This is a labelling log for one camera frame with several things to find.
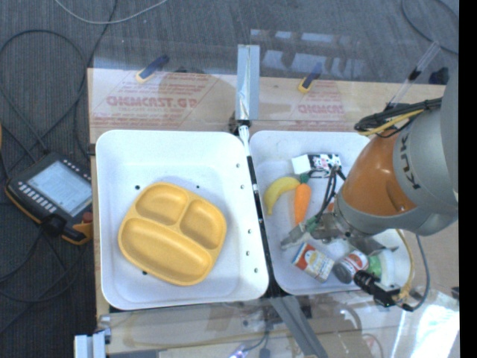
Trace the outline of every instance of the white tray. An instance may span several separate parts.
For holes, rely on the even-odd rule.
[[[228,133],[113,130],[96,143],[101,288],[121,310],[247,301],[268,287],[268,272],[244,146]],[[215,204],[227,220],[221,253],[204,281],[175,286],[128,262],[119,250],[122,219],[142,188],[165,181]]]
[[[250,153],[253,158],[260,195],[263,197],[265,190],[275,179],[293,175],[291,159],[304,154],[339,154],[343,172],[347,175],[367,143],[368,139],[365,136],[356,133],[259,131],[250,138]],[[326,183],[327,179],[309,180],[309,185],[312,188],[312,200],[306,219],[312,217],[320,209]],[[337,179],[336,192],[341,184],[342,180]],[[267,216],[266,209],[263,208],[272,267],[280,287],[292,295],[313,295],[358,289],[354,283],[342,283],[333,273],[330,274],[326,282],[320,283],[291,264],[299,246],[282,250],[280,241],[294,227],[292,203],[293,192],[286,192],[275,204],[272,216]],[[395,278],[396,283],[404,284],[409,272],[409,260],[401,239],[395,230],[387,230],[374,236],[374,239],[388,248],[398,247],[393,253],[396,266],[399,267]],[[317,240],[312,240],[309,243],[334,260],[343,257],[350,250],[350,245],[341,240],[335,240],[329,244]]]

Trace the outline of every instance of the yellow banana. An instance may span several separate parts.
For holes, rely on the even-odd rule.
[[[296,189],[300,185],[300,181],[291,176],[284,176],[278,178],[272,182],[270,186],[265,190],[263,195],[263,200],[265,201],[265,206],[267,207],[267,215],[273,213],[273,208],[278,198],[284,192]]]

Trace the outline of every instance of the yellow plate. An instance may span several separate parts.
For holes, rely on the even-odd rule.
[[[146,187],[124,217],[118,241],[141,270],[181,286],[201,282],[217,260],[227,223],[222,212],[171,183]]]

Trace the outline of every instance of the metal bracket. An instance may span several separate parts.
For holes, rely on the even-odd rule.
[[[105,330],[100,330],[92,336],[75,336],[75,358],[105,358],[105,336]]]
[[[270,302],[307,357],[328,358],[328,353],[318,341],[294,296],[270,298]]]
[[[236,120],[259,118],[260,47],[239,45],[237,60]]]

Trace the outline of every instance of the toy carrot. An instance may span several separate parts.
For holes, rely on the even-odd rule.
[[[294,214],[295,224],[301,223],[306,216],[309,202],[312,198],[312,189],[307,184],[309,179],[308,174],[300,175],[300,185],[295,189],[294,197]]]

